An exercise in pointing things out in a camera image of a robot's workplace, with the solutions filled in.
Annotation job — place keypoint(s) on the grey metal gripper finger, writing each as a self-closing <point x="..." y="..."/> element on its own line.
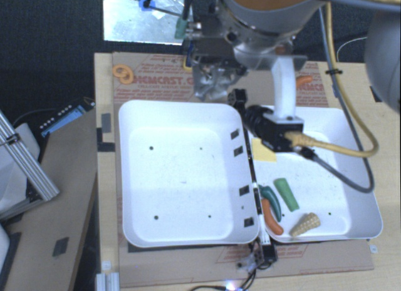
<point x="230" y="75"/>
<point x="205" y="86"/>

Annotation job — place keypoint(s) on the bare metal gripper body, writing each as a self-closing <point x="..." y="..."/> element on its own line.
<point x="216" y="49"/>

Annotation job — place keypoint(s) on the orange toy sausage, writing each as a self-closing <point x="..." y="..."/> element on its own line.
<point x="304" y="80"/>
<point x="270" y="219"/>

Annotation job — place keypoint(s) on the orange toy pretzel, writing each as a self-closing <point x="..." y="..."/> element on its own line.
<point x="123" y="74"/>

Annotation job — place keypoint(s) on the yellow cheese slice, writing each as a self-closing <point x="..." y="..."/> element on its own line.
<point x="262" y="153"/>

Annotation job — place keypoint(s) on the white plastic tray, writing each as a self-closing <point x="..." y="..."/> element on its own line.
<point x="316" y="183"/>
<point x="178" y="183"/>

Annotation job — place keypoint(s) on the light green toy cucumber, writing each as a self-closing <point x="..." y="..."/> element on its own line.
<point x="286" y="194"/>

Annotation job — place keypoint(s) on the dark green toy pepper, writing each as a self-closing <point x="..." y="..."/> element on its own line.
<point x="273" y="200"/>

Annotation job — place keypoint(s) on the yellow toy corn cob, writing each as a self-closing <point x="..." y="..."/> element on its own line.
<point x="307" y="224"/>

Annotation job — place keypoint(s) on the brown cardboard board red print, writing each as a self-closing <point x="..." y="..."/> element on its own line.
<point x="175" y="264"/>

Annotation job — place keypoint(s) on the black cylinder on white bracket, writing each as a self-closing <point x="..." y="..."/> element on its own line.
<point x="283" y="95"/>

